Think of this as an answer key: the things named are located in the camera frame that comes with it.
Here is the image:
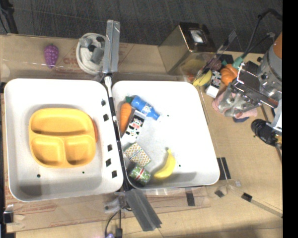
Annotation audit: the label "orange carrot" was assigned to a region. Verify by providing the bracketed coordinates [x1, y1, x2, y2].
[119, 96, 133, 135]

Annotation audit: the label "purple grapes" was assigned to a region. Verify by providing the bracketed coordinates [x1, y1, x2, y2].
[43, 43, 60, 69]

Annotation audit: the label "blue bottle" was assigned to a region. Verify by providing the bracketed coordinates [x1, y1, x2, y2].
[130, 95, 161, 121]

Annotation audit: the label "yellow banana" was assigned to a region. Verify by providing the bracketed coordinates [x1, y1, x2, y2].
[192, 69, 213, 87]
[153, 148, 177, 181]

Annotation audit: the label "green can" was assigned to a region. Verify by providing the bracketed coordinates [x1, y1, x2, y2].
[128, 166, 151, 186]

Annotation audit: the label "orange plate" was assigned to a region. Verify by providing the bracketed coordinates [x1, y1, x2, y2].
[91, 119, 99, 143]

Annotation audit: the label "pink flat round thing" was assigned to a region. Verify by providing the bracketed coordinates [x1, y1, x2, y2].
[212, 88, 258, 120]

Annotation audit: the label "cow print carton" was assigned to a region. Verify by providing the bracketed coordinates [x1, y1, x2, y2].
[205, 70, 223, 99]
[121, 110, 147, 144]

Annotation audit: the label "orange pumpkin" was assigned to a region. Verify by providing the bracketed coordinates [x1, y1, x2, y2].
[220, 63, 239, 86]

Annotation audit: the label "brown box with opening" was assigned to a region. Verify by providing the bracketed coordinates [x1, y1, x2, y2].
[158, 22, 217, 75]

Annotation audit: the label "white round bowl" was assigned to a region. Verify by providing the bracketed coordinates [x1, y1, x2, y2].
[75, 32, 107, 75]

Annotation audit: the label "black cylinder on white bracket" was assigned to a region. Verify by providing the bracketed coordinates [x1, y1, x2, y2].
[250, 104, 283, 147]

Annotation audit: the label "yellow divided plate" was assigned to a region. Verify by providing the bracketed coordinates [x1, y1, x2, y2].
[28, 108, 97, 169]

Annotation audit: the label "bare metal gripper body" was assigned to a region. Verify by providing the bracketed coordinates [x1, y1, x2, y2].
[232, 61, 283, 108]

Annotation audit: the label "white plastic tray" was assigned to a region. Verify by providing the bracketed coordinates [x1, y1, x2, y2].
[111, 80, 221, 190]
[3, 77, 124, 203]

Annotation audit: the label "brown cardboard board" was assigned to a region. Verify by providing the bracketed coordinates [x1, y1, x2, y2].
[0, 33, 212, 234]

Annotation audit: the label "orange and green patterned packet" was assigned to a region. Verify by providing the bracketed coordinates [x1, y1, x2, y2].
[123, 142, 151, 169]

